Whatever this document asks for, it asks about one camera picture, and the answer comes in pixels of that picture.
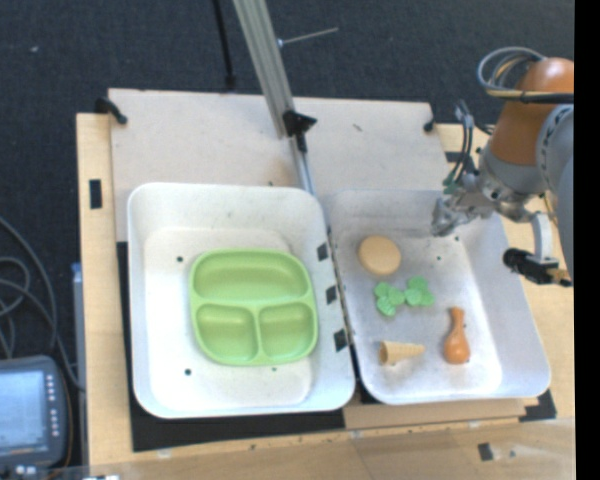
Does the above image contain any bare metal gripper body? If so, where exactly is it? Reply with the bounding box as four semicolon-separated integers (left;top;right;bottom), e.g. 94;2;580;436
447;181;532;223

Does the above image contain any beige round biscuit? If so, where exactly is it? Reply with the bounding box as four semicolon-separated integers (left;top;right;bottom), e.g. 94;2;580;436
356;234;403;277

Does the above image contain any green toy leafy vegetable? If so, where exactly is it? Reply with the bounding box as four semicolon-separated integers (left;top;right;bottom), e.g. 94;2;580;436
372;274;437;319

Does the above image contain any orange toy chicken drumstick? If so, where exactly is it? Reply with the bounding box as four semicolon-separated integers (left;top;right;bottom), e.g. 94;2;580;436
442;306;472;366

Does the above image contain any tan toy ice-cream cone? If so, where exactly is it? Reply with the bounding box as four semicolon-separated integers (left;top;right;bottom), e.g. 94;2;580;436
377;339;427;367

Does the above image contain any white plastic tray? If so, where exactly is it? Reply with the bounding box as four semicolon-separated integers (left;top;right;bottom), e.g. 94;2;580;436
126;181;357;420
322;188;553;407

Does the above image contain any green divided plate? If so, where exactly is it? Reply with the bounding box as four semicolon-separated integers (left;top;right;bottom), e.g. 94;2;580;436
187;247;321;368

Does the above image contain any pale wooden flat board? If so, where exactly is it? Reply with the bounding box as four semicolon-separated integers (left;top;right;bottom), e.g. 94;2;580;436
107;87;539;431

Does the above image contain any black cylinder on white bracket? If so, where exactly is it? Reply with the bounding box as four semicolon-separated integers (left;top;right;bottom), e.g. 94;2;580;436
502;209;574;288

